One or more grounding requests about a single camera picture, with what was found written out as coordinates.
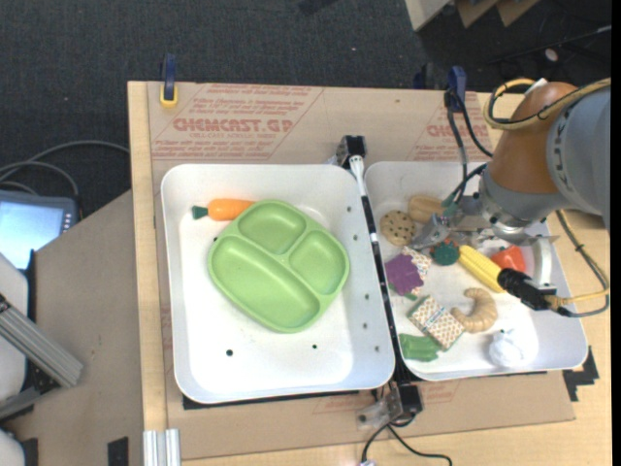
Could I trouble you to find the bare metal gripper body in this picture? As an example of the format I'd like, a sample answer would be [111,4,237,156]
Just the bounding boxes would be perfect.
[453,194,536,246]

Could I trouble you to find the dark green and orange vegetable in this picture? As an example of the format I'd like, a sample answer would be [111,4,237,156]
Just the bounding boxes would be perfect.
[430,238,462,268]

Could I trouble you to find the tan bread roll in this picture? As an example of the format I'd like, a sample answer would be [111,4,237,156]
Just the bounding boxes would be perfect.
[407,194,446,224]

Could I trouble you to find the small patterned packet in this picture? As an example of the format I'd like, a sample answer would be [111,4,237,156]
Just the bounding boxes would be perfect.
[400,245,434,283]

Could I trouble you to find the orange bell pepper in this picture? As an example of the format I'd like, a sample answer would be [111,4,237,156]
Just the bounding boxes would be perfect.
[490,245,528,276]

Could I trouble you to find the yellow corn cob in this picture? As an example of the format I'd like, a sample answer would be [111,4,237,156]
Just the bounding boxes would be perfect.
[457,244,508,294]

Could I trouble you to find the tan chocolate chip biscuit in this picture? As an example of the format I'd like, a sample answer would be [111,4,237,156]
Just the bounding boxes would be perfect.
[378,210,417,248]

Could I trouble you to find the purple grapes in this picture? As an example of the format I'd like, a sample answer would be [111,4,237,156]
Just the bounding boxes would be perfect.
[383,252,426,301]

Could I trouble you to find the thin black and white rod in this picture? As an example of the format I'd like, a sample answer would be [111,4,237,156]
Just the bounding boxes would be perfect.
[348,154,405,383]

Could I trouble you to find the tan croissant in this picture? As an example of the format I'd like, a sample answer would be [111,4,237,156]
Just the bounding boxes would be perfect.
[449,286,500,335]

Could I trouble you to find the patterned carton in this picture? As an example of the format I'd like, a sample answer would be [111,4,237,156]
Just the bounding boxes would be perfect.
[406,294,467,350]

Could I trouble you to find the white plastic tray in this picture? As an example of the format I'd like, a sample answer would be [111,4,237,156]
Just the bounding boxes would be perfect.
[159,162,397,405]
[363,160,590,383]

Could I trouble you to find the green bell pepper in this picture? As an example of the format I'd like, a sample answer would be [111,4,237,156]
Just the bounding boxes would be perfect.
[398,332,445,363]

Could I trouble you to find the white crumpled lump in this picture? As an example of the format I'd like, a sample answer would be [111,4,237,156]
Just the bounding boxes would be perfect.
[487,328,526,370]

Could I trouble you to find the green divided plate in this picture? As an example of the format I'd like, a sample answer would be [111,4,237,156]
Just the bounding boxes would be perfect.
[207,199,351,335]

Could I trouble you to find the brown cardboard board red print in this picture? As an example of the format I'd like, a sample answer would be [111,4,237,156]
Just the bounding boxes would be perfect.
[145,81,591,461]

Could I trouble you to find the orange carrot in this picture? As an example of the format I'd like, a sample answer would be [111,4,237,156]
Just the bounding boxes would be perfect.
[190,197,257,222]

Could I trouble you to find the black cylinder on white bracket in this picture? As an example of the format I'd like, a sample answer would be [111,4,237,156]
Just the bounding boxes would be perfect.
[496,237,559,312]

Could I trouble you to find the black block with thin wires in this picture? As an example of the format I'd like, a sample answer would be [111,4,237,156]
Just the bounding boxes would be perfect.
[338,134,368,165]
[394,383,426,416]

